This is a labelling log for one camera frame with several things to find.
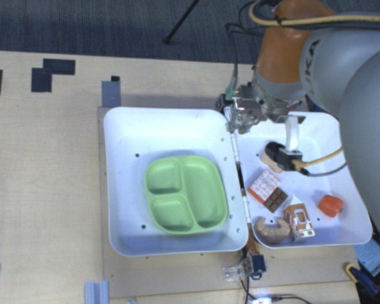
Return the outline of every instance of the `wooden surface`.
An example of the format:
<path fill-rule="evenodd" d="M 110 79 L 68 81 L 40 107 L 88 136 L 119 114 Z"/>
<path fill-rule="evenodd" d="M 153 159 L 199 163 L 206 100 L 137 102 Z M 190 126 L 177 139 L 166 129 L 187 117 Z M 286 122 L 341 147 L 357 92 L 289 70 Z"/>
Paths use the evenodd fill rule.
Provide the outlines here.
<path fill-rule="evenodd" d="M 76 74 L 54 75 L 52 93 L 32 93 L 31 68 L 42 67 L 43 58 L 76 60 Z M 127 106 L 210 108 L 225 89 L 232 66 L 0 52 L 0 69 L 4 70 L 0 96 L 0 303 L 82 303 L 86 281 L 109 279 L 103 275 L 101 232 L 101 81 L 120 76 L 122 102 Z M 240 66 L 239 72 L 241 82 L 250 80 L 249 65 Z M 251 285 L 254 294 L 294 293 L 315 303 L 358 303 L 355 287 L 342 270 L 345 262 L 355 262 L 352 246 L 283 252 L 262 247 L 262 252 L 269 271 L 264 280 Z M 180 267 L 192 267 L 197 274 L 193 264 L 218 267 L 235 254 L 191 256 Z M 159 283 L 169 283 L 172 278 L 157 268 L 161 262 L 171 267 L 169 257 L 136 258 L 127 272 L 120 274 L 140 280 L 151 273 L 151 293 L 160 293 Z M 298 284 L 306 282 L 305 278 L 313 284 Z M 210 269 L 211 285 L 198 289 L 202 292 L 188 293 L 198 286 L 184 275 L 175 281 L 182 294 L 140 296 L 137 300 L 139 304 L 242 303 L 244 293 L 239 285 L 217 287 L 223 285 L 220 279 L 219 272 Z M 220 288 L 229 289 L 205 291 Z M 140 284 L 134 292 L 142 293 Z"/>

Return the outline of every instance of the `tabletop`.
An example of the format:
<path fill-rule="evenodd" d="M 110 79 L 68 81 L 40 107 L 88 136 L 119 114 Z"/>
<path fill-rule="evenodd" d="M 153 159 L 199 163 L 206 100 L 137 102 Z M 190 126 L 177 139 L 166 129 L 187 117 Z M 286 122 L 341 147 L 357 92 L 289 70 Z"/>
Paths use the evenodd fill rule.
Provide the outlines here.
<path fill-rule="evenodd" d="M 32 92 L 32 69 L 44 68 L 44 59 L 75 60 L 75 73 L 53 73 L 51 93 Z M 211 108 L 229 83 L 232 65 L 0 51 L 0 70 L 0 303 L 82 303 L 87 281 L 108 279 L 110 262 L 117 262 L 117 270 L 126 263 L 115 254 L 110 259 L 103 244 L 101 82 L 120 77 L 123 105 Z M 240 82 L 250 80 L 251 66 L 240 65 L 239 76 Z M 261 246 L 261 251 L 270 268 L 263 282 L 251 283 L 254 295 L 293 293 L 313 303 L 359 303 L 343 272 L 346 262 L 357 263 L 352 246 L 289 251 Z M 223 258 L 188 256 L 183 267 L 197 277 L 198 267 L 208 270 Z M 146 267 L 153 272 L 160 262 L 173 260 L 150 259 Z M 127 265 L 139 281 L 149 272 L 138 262 Z M 292 279 L 296 270 L 302 277 Z M 131 297 L 138 304 L 243 303 L 240 284 L 224 284 L 212 272 L 208 278 L 202 289 L 192 286 L 197 278 L 183 277 L 167 293 L 137 287 L 126 296 L 110 284 L 110 303 Z M 163 271 L 149 279 L 156 285 L 168 281 Z"/>

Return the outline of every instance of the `green plate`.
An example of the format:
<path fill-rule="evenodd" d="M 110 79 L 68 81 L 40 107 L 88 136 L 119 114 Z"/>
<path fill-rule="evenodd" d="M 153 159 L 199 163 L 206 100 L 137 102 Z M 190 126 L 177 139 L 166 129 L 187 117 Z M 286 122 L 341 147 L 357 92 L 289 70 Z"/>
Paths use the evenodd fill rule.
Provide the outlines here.
<path fill-rule="evenodd" d="M 152 162 L 145 171 L 145 192 L 153 222 L 166 233 L 209 231 L 228 216 L 219 171 L 203 156 L 170 156 Z"/>

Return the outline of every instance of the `toy croissant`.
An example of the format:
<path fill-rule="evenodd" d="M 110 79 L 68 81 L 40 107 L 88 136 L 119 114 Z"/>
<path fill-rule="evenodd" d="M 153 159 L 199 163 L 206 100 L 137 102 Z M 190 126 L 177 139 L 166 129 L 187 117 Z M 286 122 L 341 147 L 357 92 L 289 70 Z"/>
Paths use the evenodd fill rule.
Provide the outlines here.
<path fill-rule="evenodd" d="M 283 218 L 277 219 L 277 223 L 280 227 L 269 227 L 265 222 L 266 218 L 261 217 L 255 223 L 255 228 L 262 239 L 269 244 L 280 243 L 290 234 L 290 226 Z"/>

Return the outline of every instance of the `white plastic tray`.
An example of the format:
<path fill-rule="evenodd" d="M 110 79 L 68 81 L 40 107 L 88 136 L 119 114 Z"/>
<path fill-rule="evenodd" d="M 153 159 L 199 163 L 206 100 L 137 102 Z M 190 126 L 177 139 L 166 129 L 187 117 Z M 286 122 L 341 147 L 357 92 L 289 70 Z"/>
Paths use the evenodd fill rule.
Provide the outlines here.
<path fill-rule="evenodd" d="M 304 160 L 329 154 L 340 147 L 338 123 L 322 113 L 295 113 L 307 118 L 300 125 L 299 150 Z M 213 110 L 167 110 L 156 108 L 114 108 L 104 118 L 108 175 L 110 242 L 126 256 L 159 255 L 207 251 L 236 251 L 248 238 L 231 135 L 225 118 Z M 285 143 L 284 124 L 262 122 L 249 134 L 237 136 L 245 186 L 248 187 L 266 166 L 260 154 L 270 141 Z M 154 160 L 172 155 L 201 155 L 220 171 L 227 194 L 229 216 L 218 228 L 194 235 L 173 236 L 159 230 L 152 222 L 144 192 L 144 172 Z M 339 155 L 310 167 L 312 172 L 332 170 L 344 162 Z M 290 238 L 271 246 L 299 247 L 367 242 L 372 227 L 367 210 L 347 168 L 327 177 L 304 177 L 296 172 L 276 174 L 280 187 L 295 194 L 307 208 L 315 237 L 294 243 Z M 325 194 L 345 202 L 343 212 L 329 218 L 317 209 Z M 281 217 L 271 214 L 252 196 L 248 197 L 255 222 L 266 217 L 267 223 Z"/>
<path fill-rule="evenodd" d="M 248 239 L 242 196 L 225 118 L 212 110 L 114 108 L 104 118 L 110 242 L 126 256 L 236 251 Z M 167 234 L 153 223 L 144 173 L 159 158 L 201 155 L 223 178 L 229 215 L 218 228 L 193 235 Z"/>
<path fill-rule="evenodd" d="M 339 123 L 325 113 L 293 113 L 306 116 L 299 125 L 300 142 L 298 149 L 303 153 L 303 160 L 310 161 L 336 151 L 341 146 L 339 139 Z M 239 157 L 242 163 L 244 183 L 249 187 L 253 181 L 269 168 L 260 161 L 260 155 L 267 143 L 275 141 L 286 143 L 284 124 L 270 121 L 261 122 L 252 127 L 251 132 L 237 136 Z M 308 167 L 311 173 L 322 173 L 334 170 L 345 162 L 343 153 L 338 156 Z M 295 194 L 304 202 L 316 235 L 294 242 L 287 237 L 277 245 L 266 244 L 271 248 L 324 246 L 338 244 L 362 244 L 372 236 L 372 226 L 366 207 L 352 181 L 348 167 L 325 177 L 305 177 L 298 172 L 273 173 L 281 181 L 279 187 L 286 194 Z M 317 207 L 325 194 L 331 194 L 343 200 L 343 210 L 331 218 Z M 249 208 L 253 223 L 260 217 L 266 218 L 266 224 L 277 226 L 276 218 L 282 217 L 281 209 L 270 213 L 252 195 L 248 195 Z"/>

